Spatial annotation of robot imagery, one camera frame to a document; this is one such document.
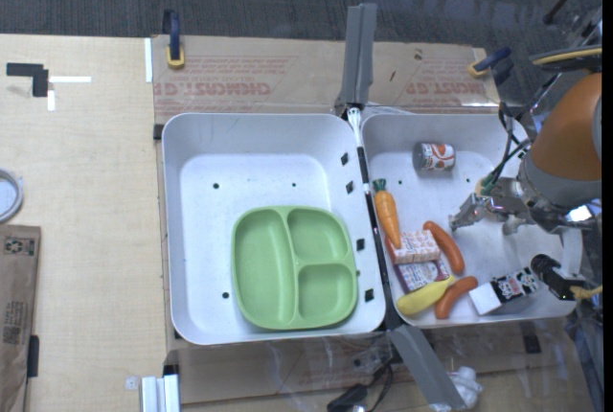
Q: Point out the green divided plate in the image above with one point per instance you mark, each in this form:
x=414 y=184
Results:
x=261 y=261

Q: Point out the brown paper bag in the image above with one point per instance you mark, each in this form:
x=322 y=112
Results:
x=16 y=304

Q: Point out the white crumpled wad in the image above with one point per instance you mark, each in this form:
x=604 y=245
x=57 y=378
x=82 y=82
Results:
x=467 y=383

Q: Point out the black cylinder on white bracket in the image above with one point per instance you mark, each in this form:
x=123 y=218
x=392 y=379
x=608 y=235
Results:
x=551 y=273

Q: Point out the yellow banana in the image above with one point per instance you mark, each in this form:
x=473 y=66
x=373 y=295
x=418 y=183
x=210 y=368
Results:
x=421 y=300

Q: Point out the orange sausage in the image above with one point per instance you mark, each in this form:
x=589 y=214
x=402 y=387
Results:
x=447 y=244
x=455 y=297

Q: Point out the small orange and white can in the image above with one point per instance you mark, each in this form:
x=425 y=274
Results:
x=435 y=156

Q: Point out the red and white carton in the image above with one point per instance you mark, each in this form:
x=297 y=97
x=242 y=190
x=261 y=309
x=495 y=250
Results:
x=414 y=247

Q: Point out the black and white carton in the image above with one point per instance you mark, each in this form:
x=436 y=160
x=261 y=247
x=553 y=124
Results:
x=507 y=289

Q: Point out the brown cardboard board, red print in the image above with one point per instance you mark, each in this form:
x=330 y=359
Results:
x=239 y=84

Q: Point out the white and purple packet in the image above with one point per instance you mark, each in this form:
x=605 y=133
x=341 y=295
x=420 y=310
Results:
x=421 y=275

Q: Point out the orange carrot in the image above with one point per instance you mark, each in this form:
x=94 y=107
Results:
x=388 y=211

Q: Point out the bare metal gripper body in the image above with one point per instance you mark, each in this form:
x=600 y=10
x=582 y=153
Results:
x=512 y=199

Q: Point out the white plastic tray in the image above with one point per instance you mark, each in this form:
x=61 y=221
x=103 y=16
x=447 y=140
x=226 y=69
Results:
x=488 y=252
x=201 y=228

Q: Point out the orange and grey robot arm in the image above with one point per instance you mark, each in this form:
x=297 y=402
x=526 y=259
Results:
x=567 y=137

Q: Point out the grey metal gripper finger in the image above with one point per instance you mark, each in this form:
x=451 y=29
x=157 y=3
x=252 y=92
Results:
x=512 y=224
x=467 y=212

